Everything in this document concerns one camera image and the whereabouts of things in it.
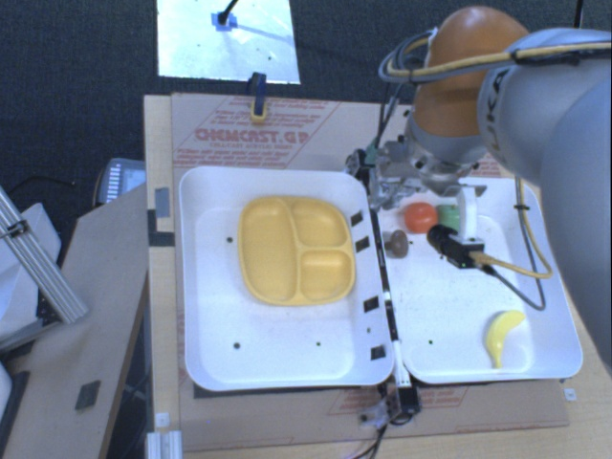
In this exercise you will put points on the yellow banana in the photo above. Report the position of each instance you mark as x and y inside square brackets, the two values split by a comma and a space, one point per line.
[501, 333]

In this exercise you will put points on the green cylinder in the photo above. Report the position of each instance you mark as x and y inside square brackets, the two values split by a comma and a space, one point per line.
[448, 215]

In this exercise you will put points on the brown mushroom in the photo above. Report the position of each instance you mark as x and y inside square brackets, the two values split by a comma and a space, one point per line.
[398, 244]

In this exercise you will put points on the black cylinder on white bracket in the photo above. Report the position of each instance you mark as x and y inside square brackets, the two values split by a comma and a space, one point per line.
[454, 246]

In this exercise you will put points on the orange red tomato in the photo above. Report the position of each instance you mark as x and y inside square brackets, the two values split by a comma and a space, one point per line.
[420, 216]

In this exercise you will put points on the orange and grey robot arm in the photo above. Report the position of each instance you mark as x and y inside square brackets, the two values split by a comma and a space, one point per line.
[535, 127]

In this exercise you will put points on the white plastic tray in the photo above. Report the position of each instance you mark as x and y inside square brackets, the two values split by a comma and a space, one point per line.
[287, 337]
[454, 313]

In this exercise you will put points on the brown cardboard board red print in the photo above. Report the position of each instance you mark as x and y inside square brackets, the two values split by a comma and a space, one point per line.
[306, 127]

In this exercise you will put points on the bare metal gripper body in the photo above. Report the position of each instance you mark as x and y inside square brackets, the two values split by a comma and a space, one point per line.
[400, 176]

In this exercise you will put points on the yellow divided plate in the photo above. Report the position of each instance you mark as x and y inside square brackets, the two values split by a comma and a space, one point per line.
[287, 246]

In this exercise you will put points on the thin black and white rod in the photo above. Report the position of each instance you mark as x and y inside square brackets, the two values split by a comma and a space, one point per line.
[385, 275]

